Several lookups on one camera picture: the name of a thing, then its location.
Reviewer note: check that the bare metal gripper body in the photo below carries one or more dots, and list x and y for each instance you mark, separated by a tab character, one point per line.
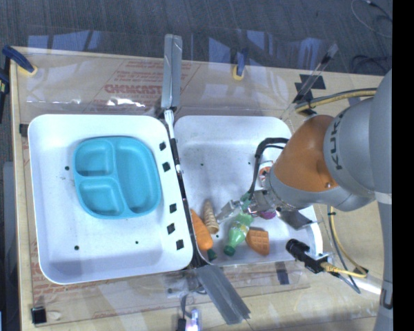
262	202

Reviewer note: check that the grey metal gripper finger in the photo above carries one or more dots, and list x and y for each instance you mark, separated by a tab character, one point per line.
234	205
224	214

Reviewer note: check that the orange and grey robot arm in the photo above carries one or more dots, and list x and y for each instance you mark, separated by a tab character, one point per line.
352	150

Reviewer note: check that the purple round toy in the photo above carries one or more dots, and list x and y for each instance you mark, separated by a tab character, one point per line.
268	214

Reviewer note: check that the tan ice cream cone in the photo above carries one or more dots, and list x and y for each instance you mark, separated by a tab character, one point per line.
210	217

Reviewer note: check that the green plastic bottle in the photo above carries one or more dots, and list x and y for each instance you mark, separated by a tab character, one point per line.
236	234

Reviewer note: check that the white and orange packet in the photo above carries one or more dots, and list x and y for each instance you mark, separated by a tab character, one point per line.
264	172

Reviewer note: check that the orange carrot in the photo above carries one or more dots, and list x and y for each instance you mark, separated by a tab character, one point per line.
201	233

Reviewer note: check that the orange waffle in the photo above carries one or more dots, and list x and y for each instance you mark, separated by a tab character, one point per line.
258	241

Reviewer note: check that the white plastic tray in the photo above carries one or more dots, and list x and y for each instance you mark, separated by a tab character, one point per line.
214	150
55	219

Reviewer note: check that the blue divided plate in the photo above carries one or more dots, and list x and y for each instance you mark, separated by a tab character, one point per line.
138	171

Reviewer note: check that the brown cardboard board red print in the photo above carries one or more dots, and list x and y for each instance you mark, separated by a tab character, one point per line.
100	81

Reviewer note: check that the black cylinder on white bracket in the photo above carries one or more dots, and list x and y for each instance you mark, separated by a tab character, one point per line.
298	248

